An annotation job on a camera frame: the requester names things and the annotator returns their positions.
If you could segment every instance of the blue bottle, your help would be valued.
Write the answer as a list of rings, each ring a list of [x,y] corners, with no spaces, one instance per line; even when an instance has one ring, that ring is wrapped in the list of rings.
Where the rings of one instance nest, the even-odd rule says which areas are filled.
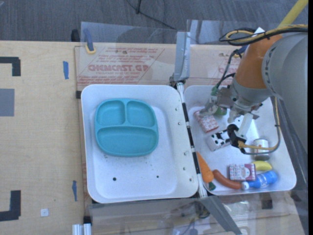
[[[277,181],[277,174],[269,170],[267,172],[256,175],[255,181],[247,181],[242,182],[241,187],[243,190],[247,190],[249,188],[264,188],[270,184],[273,184]]]

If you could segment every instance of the teal plate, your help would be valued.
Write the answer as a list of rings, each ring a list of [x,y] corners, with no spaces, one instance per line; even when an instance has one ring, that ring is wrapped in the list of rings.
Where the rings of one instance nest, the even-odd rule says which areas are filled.
[[[97,107],[95,136],[99,148],[113,156],[147,155],[157,147],[157,118],[144,101],[108,99]]]

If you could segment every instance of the orange carrot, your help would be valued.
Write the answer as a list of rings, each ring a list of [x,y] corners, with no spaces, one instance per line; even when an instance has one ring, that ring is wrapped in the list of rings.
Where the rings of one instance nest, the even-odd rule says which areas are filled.
[[[202,175],[202,179],[206,183],[210,183],[214,179],[213,172],[210,170],[210,167],[207,165],[203,157],[200,155],[200,153],[197,151],[196,152],[197,157],[198,157],[198,162],[200,166],[200,171]]]

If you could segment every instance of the gray floor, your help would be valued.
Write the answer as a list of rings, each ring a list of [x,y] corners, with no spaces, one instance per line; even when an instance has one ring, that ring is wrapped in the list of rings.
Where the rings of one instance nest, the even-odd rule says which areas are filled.
[[[142,0],[141,13],[137,14],[137,0],[0,0],[0,40],[71,41],[72,30],[80,32],[81,22],[177,30],[185,30],[191,19],[279,24],[296,2]],[[308,23],[308,6],[294,23]],[[300,171],[294,199],[308,232],[307,171],[302,171],[303,165],[307,167],[307,158],[297,155],[293,160]]]

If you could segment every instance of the hot dog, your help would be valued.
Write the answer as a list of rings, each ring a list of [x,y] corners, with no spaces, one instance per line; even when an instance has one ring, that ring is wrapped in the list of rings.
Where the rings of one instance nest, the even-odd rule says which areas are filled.
[[[241,183],[229,180],[228,178],[224,177],[220,173],[220,171],[218,171],[216,169],[213,170],[213,175],[214,175],[214,178],[217,181],[219,181],[223,186],[226,186],[226,187],[232,188],[232,189],[240,189],[241,188]]]

